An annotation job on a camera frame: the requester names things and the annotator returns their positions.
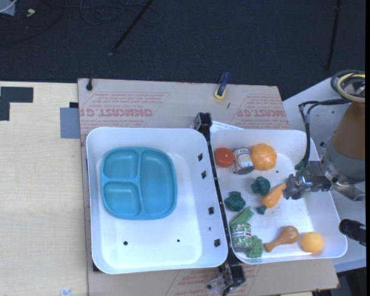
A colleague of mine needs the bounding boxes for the orange round fruit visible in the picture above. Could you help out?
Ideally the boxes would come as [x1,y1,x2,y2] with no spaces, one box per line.
[300,231,324,253]

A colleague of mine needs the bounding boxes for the brown cardboard board red print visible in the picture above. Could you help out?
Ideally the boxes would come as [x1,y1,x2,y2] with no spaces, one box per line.
[77,78,340,296]

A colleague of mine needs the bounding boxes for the green grapes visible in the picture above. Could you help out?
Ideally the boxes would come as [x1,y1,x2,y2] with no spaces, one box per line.
[245,235,265,259]

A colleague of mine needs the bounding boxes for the orange carrot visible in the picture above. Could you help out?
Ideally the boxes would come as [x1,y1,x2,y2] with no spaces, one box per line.
[256,183,288,216]

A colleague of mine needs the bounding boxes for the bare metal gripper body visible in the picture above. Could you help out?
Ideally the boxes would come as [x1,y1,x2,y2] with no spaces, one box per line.
[303,161,342,194]

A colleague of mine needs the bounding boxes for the green celery stick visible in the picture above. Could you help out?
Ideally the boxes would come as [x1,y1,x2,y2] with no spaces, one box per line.
[228,206,255,227]

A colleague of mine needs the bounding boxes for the orange pumpkin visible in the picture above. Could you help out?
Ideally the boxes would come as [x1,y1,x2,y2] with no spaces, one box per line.
[250,143,279,171]

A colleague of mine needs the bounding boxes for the green broccoli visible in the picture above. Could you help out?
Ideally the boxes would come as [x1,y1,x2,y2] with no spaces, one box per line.
[223,191,247,213]
[250,176,271,197]

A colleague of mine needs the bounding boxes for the black block with thin wires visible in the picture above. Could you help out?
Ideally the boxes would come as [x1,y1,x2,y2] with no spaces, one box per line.
[193,112,213,133]
[218,263,247,295]

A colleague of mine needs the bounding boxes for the blue divided plate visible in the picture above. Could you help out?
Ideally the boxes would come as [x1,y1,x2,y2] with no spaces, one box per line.
[100,146,178,221]

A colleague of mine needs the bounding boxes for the black cylinder on white bracket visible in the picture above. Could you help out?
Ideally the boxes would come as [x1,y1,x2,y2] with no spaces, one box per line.
[332,183,366,247]

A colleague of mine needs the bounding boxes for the thin black and white rod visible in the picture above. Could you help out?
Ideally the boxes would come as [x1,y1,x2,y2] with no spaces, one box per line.
[202,125,239,277]

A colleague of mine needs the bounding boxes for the white labelled small can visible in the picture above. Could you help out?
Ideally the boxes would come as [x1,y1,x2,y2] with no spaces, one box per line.
[232,147,255,176]

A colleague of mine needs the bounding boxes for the red tomato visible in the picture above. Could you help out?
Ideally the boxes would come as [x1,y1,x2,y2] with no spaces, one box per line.
[213,147,235,168]

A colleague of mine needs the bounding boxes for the green peas small can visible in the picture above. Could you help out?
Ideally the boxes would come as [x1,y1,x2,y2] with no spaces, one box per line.
[230,222,253,253]

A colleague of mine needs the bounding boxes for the brown chicken drumstick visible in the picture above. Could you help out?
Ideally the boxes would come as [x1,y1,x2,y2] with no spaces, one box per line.
[263,225,300,253]

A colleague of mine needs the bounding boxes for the white printed paper sheet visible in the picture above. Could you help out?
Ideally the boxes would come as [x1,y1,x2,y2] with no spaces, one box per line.
[210,120,245,133]

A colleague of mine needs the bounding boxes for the white plastic tray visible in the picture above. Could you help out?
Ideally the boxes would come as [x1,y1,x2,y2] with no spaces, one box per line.
[210,129,348,265]
[85,126,229,275]

